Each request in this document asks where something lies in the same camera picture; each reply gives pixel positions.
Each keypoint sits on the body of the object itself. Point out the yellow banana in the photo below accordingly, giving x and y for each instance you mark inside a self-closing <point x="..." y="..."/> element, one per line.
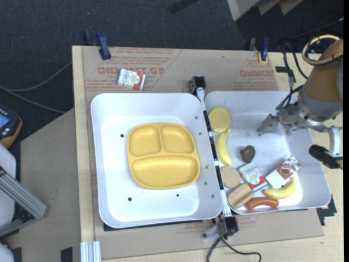
<point x="223" y="149"/>
<point x="282" y="192"/>

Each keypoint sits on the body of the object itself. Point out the white and orange carton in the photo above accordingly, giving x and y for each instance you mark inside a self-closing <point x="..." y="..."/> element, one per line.
<point x="131" y="79"/>
<point x="252" y="177"/>

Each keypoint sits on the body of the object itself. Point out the white plastic tray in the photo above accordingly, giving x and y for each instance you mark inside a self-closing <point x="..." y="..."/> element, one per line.
<point x="114" y="157"/>
<point x="272" y="143"/>

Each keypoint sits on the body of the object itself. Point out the yellow divided plate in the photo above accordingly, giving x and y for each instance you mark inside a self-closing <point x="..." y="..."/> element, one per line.
<point x="163" y="171"/>

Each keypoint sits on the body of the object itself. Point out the black cylinder on white bracket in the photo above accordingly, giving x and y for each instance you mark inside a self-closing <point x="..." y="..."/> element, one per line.
<point x="323" y="154"/>

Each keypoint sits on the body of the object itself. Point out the tan round biscuit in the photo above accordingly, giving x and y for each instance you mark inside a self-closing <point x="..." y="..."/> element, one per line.
<point x="230" y="177"/>

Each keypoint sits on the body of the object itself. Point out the brown cardboard board red print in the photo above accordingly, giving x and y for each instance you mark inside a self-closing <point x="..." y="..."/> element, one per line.
<point x="169" y="64"/>

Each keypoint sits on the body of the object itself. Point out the thin black and white rod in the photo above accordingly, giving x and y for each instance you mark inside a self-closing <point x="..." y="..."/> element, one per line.
<point x="210" y="135"/>

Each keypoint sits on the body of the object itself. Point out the white and brown carton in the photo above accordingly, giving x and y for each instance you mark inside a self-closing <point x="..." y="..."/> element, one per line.
<point x="282" y="173"/>

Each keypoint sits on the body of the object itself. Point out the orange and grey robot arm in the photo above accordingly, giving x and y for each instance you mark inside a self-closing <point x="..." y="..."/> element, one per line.
<point x="323" y="78"/>

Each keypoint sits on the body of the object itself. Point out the brown rounded toy food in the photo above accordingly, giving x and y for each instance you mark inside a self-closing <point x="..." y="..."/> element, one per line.
<point x="247" y="153"/>

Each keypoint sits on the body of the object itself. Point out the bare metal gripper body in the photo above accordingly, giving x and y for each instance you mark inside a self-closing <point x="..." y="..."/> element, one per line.
<point x="293" y="116"/>

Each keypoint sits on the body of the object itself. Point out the orange sausage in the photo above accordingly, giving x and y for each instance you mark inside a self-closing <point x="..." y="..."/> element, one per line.
<point x="261" y="203"/>

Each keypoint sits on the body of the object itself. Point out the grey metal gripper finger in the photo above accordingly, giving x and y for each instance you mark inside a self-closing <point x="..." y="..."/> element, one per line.
<point x="267" y="125"/>
<point x="292" y="130"/>

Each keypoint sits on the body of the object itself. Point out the yellow round biscuit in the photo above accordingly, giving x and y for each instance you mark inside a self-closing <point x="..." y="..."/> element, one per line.
<point x="219" y="119"/>

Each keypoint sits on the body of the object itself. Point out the tan bread loaf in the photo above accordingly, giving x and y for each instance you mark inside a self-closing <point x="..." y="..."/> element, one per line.
<point x="240" y="196"/>

